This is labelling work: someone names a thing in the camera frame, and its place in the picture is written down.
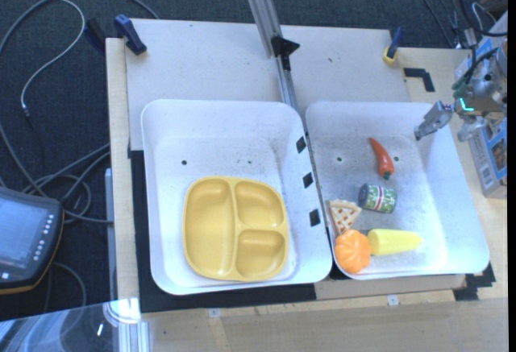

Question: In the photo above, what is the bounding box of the blue and white carton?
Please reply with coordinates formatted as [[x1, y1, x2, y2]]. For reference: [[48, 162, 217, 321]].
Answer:
[[454, 37, 509, 199]]

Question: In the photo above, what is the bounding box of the yellow corn cob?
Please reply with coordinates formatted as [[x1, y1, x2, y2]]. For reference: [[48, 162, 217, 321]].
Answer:
[[366, 228, 425, 257]]

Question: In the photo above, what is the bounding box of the yellow divided plate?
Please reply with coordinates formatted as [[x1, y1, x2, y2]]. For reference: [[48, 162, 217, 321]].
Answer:
[[181, 175, 290, 281]]

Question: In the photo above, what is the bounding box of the white plastic tray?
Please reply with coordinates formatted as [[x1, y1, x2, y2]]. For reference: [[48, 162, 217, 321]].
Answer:
[[304, 100, 491, 281], [139, 98, 334, 296]]

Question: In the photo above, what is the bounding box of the orange carrot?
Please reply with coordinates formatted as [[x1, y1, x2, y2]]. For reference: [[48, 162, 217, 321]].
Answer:
[[368, 136, 396, 181]]

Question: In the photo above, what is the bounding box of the green and white can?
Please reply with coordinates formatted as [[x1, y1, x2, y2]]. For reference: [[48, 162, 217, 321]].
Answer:
[[357, 182, 398, 215]]

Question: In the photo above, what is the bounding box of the lattice pie slice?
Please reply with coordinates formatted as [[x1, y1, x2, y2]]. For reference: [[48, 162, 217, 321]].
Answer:
[[326, 199, 363, 237]]

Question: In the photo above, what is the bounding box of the orange pumpkin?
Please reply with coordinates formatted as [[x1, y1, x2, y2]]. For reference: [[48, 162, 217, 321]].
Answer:
[[333, 229, 372, 275]]

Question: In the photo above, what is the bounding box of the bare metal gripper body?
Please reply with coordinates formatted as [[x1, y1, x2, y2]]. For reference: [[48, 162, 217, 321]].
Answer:
[[455, 58, 509, 120]]

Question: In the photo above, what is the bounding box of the pale flat board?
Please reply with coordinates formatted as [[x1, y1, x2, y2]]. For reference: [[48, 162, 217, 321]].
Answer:
[[124, 18, 413, 152]]

